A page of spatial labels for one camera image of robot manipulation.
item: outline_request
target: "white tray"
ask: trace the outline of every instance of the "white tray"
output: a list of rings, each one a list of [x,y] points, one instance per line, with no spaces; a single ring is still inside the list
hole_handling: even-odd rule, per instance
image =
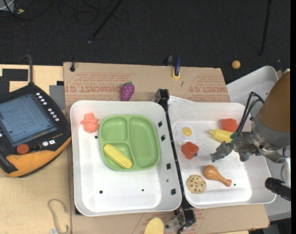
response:
[[[143,171],[115,171],[101,155],[99,128],[89,134],[80,124],[84,115],[94,113],[101,121],[109,116],[138,114],[154,124],[160,143],[159,163]],[[165,111],[155,102],[78,101],[70,110],[74,201],[86,216],[138,212],[172,211],[182,201]]]
[[[263,156],[250,156],[241,162],[239,154],[232,151],[228,156],[211,161],[220,142],[213,139],[209,130],[220,129],[220,120],[234,118],[240,122],[244,106],[239,103],[209,102],[176,102],[169,106],[173,138],[187,201],[195,208],[212,208],[243,204],[260,204],[272,202],[276,195],[265,188],[265,180],[270,177],[267,163]],[[190,124],[196,132],[196,145],[200,148],[198,155],[187,159],[181,151],[176,139],[176,125],[180,122]],[[250,131],[251,121],[247,120],[243,131]],[[203,169],[206,165],[214,165],[223,177],[232,180],[226,187],[216,180],[205,179]],[[190,175],[201,175],[206,180],[206,190],[202,194],[193,194],[186,187]]]

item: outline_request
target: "brown cylinder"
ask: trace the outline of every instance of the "brown cylinder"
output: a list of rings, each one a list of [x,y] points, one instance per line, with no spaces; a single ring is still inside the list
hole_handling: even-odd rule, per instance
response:
[[[269,92],[259,111],[260,122],[269,129],[291,132],[290,72],[284,74]]]

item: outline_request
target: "yellow bottle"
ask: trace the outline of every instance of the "yellow bottle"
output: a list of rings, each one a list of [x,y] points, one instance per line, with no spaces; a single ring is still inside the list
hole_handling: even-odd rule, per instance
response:
[[[214,131],[210,130],[208,131],[212,137],[220,142],[225,141],[226,143],[229,143],[232,141],[230,136],[232,135],[232,132],[230,131],[225,131],[221,129],[215,129]]]

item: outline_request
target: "cardboard box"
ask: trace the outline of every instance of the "cardboard box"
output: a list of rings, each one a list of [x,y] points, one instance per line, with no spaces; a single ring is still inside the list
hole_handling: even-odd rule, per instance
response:
[[[64,63],[66,115],[78,100],[120,100],[120,90],[125,82],[135,85],[132,101],[151,101],[158,89],[168,89],[170,95],[191,101],[230,102],[228,91],[218,68],[181,67],[181,77],[172,77],[173,67],[125,64]],[[150,219],[159,217],[167,222],[174,212],[120,214],[87,217],[76,214],[72,153],[69,154],[69,179],[71,196],[72,231],[74,234],[143,234]],[[269,227],[264,205],[229,206],[195,209],[197,222],[187,234],[208,234],[254,230]]]

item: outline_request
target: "toy chicken drumstick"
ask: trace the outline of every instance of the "toy chicken drumstick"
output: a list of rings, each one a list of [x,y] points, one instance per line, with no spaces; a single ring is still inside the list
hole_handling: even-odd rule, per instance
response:
[[[207,179],[213,179],[213,180],[218,180],[222,183],[224,183],[226,186],[230,186],[231,185],[231,179],[226,179],[224,178],[219,171],[217,170],[217,168],[215,166],[212,165],[207,165],[204,168],[203,171],[203,175],[204,177],[206,177]]]

